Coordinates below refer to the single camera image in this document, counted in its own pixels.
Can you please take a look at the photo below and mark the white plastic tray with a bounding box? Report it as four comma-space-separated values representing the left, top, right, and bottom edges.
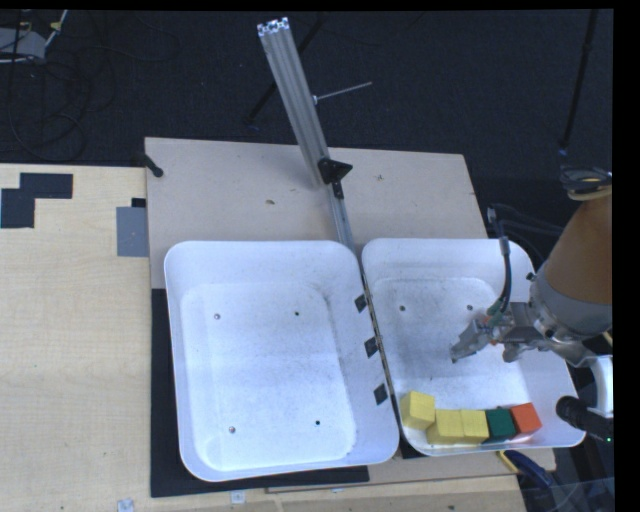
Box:
163, 239, 402, 483
360, 236, 588, 458

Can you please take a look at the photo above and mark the black cylinder on white bracket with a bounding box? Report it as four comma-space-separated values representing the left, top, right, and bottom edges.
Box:
555, 352, 614, 444

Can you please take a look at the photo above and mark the orange cube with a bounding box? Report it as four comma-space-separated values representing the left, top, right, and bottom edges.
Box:
509, 401, 544, 436

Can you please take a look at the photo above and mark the yellow cube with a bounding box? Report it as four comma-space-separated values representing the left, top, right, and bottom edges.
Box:
460, 408, 491, 444
399, 390, 437, 431
425, 408, 467, 447

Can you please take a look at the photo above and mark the green cube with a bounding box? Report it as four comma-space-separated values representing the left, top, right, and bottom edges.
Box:
484, 406, 517, 442

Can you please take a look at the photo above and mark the pale wood board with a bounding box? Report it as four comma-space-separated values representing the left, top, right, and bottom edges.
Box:
144, 136, 557, 495

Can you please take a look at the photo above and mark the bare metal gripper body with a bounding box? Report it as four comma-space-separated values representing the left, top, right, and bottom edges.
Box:
494, 302, 604, 369

